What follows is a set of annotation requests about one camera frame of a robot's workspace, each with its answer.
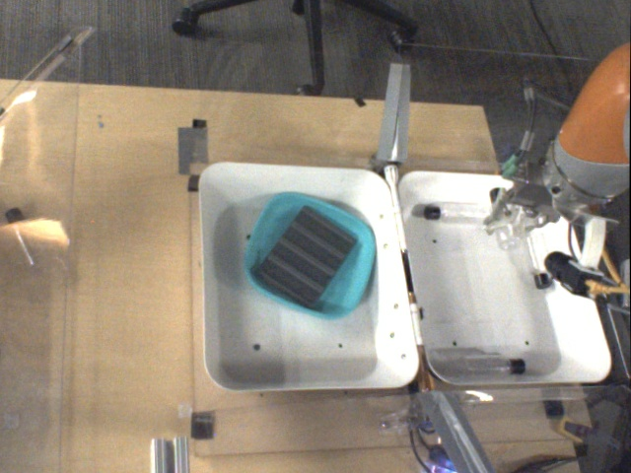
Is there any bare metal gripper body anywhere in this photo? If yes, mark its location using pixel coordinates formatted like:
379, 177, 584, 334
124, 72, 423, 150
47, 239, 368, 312
511, 173, 617, 226

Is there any clear tube with black cap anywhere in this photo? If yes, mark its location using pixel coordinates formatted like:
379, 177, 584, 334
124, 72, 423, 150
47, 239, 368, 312
525, 234, 554, 291
410, 202, 494, 222
432, 347, 526, 376

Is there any white plastic tray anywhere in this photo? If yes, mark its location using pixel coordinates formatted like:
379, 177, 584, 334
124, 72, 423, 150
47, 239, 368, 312
197, 161, 421, 392
396, 169, 613, 386

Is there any thin black and white rod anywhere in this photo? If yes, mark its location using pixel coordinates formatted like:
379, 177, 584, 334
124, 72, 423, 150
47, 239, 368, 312
383, 164, 435, 394

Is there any dark grey ribbed block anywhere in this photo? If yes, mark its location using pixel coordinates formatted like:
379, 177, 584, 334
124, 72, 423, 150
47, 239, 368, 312
249, 205, 358, 310

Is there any turquoise square bowl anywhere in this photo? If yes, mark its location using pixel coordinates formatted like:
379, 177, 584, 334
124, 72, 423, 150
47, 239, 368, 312
245, 191, 378, 321

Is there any black office chair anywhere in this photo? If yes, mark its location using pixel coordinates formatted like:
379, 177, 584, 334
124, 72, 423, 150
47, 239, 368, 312
171, 0, 420, 97

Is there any black cylinder on white bracket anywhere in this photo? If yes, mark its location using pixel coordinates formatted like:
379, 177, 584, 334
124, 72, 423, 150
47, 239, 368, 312
543, 217, 610, 298

